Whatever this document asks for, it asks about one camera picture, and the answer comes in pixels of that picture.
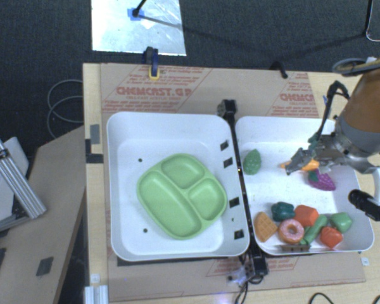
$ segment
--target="wooden tabletop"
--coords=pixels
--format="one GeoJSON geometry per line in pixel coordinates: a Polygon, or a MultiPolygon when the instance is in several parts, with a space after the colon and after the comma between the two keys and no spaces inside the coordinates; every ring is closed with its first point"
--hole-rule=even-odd
{"type": "MultiPolygon", "coordinates": [[[[340,80],[350,92],[356,86],[359,77],[344,78],[333,73],[308,73],[312,86],[315,103],[320,116],[324,111],[323,95],[335,80],[340,80]]],[[[95,64],[84,65],[84,104],[85,104],[85,138],[93,135],[93,124],[101,123],[101,93],[100,93],[100,67],[95,64]]],[[[332,105],[332,114],[339,115],[345,101],[335,98],[332,105]]],[[[103,153],[101,138],[91,145],[91,153],[103,153]]],[[[380,155],[374,156],[371,162],[380,165],[380,155]]],[[[87,170],[87,218],[89,232],[89,273],[91,286],[108,284],[107,249],[106,249],[106,215],[104,196],[104,168],[101,163],[88,163],[87,170]]],[[[359,175],[361,190],[370,194],[374,192],[371,175],[359,175]]],[[[308,303],[309,298],[316,292],[328,295],[335,304],[338,303],[372,303],[380,294],[380,222],[371,222],[375,241],[373,247],[360,254],[364,259],[365,283],[339,284],[330,286],[316,286],[308,288],[289,288],[265,291],[250,291],[245,303],[308,303]]],[[[141,303],[232,303],[235,294],[214,294],[206,296],[188,296],[179,298],[163,298],[159,300],[141,300],[141,303]]],[[[125,301],[124,303],[138,303],[138,301],[125,301]]],[[[327,303],[323,298],[316,298],[315,304],[327,303]]]]}

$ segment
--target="toy donut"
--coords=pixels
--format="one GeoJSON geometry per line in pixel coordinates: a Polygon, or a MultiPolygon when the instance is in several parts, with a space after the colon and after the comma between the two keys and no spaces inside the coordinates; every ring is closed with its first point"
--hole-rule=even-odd
{"type": "Polygon", "coordinates": [[[278,233],[282,241],[289,244],[296,244],[299,243],[304,236],[304,227],[299,221],[289,218],[280,223],[278,233]]]}

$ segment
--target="brown cardboard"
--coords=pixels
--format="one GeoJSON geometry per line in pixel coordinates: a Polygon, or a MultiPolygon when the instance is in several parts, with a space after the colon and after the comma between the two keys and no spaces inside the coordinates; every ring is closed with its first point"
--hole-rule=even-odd
{"type": "MultiPolygon", "coordinates": [[[[279,72],[161,66],[161,79],[148,78],[146,65],[101,65],[103,141],[106,123],[117,111],[211,113],[223,99],[235,99],[245,115],[314,117],[319,114],[308,75],[279,72]]],[[[106,142],[103,143],[107,154],[106,142]]],[[[108,162],[104,157],[108,289],[110,302],[238,292],[227,276],[238,258],[118,266],[110,245],[108,162]]],[[[269,275],[251,290],[364,282],[357,253],[269,258],[269,275]]]]}

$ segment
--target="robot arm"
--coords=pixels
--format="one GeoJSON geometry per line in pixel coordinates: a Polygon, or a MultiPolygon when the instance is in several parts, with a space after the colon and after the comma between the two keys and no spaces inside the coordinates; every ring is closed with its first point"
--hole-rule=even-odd
{"type": "Polygon", "coordinates": [[[345,75],[364,75],[350,97],[346,87],[338,81],[329,87],[322,124],[308,140],[308,149],[300,148],[285,166],[286,173],[289,175],[315,160],[319,162],[321,173],[334,165],[349,165],[361,174],[372,174],[375,197],[362,191],[352,191],[349,200],[372,219],[380,220],[380,167],[368,161],[368,157],[380,153],[380,58],[345,68],[339,64],[336,69],[345,75]],[[336,120],[334,132],[325,135],[322,128],[336,94],[344,96],[348,102],[336,120]]]}

